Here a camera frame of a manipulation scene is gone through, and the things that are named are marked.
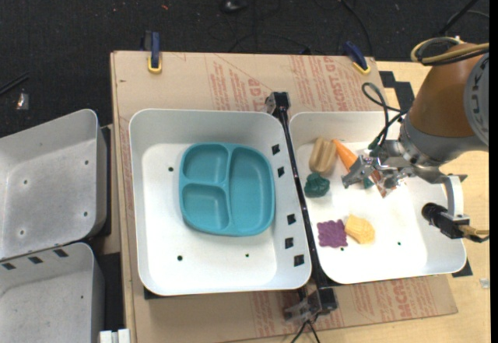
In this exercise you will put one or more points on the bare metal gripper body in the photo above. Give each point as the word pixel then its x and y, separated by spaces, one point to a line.
pixel 397 156

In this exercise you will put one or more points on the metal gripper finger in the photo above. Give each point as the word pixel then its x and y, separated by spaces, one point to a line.
pixel 393 179
pixel 356 174

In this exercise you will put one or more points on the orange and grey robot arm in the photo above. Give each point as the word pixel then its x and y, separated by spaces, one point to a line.
pixel 443 100

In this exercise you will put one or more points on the red and clear packet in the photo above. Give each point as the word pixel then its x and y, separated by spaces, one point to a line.
pixel 387 190

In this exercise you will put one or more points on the orange toy carrot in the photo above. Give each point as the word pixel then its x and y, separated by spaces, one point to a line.
pixel 345 155

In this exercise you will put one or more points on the tan toy hot dog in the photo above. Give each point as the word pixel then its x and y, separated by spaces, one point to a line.
pixel 323 156

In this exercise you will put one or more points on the green toy broccoli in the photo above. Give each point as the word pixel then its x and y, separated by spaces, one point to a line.
pixel 317 186

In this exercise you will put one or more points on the yellow ridged toy food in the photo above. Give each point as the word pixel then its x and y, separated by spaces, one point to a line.
pixel 360 229

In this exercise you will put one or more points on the thin black rod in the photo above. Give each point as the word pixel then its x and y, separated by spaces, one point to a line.
pixel 302 199

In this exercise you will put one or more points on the purple toy grapes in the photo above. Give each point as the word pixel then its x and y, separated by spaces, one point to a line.
pixel 331 234

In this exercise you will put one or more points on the white plastic tray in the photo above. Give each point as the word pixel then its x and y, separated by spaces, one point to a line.
pixel 46 186
pixel 397 252
pixel 46 302
pixel 163 263

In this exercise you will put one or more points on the teal divided plate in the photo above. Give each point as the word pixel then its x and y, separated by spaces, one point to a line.
pixel 245 193

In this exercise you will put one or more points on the brown cardboard board red print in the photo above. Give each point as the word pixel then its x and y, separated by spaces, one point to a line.
pixel 186 81

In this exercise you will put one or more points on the black computer mouse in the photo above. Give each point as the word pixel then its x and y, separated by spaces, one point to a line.
pixel 234 4

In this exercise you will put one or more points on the black cylinder on white bracket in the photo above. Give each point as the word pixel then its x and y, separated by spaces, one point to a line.
pixel 441 219

